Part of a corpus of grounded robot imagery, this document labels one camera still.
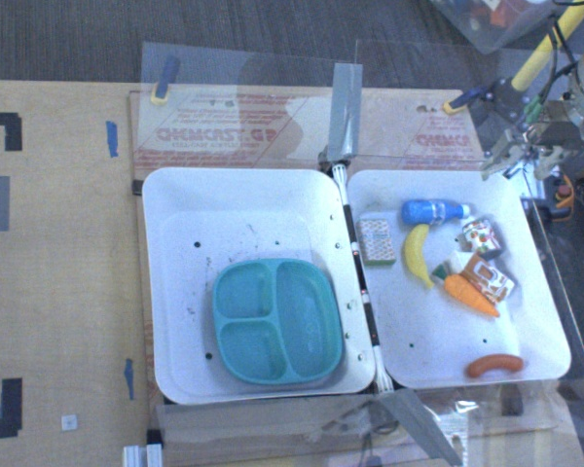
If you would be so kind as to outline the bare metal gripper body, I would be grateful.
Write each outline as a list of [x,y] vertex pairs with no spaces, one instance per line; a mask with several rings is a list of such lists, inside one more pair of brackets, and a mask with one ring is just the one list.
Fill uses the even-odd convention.
[[528,142],[538,147],[567,151],[584,148],[584,106],[569,101],[548,101],[531,124]]

